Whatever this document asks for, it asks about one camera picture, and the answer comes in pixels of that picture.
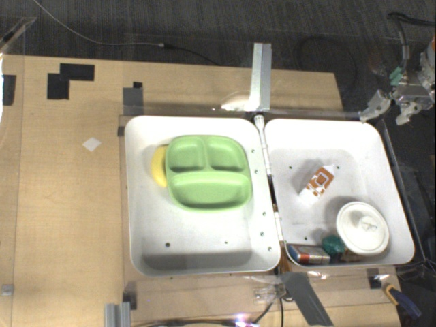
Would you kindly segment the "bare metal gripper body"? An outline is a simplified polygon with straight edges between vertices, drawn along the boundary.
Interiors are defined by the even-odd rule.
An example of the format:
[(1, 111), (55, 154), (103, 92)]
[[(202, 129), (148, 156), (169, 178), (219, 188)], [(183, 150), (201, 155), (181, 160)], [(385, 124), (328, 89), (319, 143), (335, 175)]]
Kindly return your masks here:
[(421, 110), (435, 104), (435, 43), (429, 43), (420, 54), (418, 70), (400, 72), (394, 81), (393, 100), (397, 105), (416, 102)]

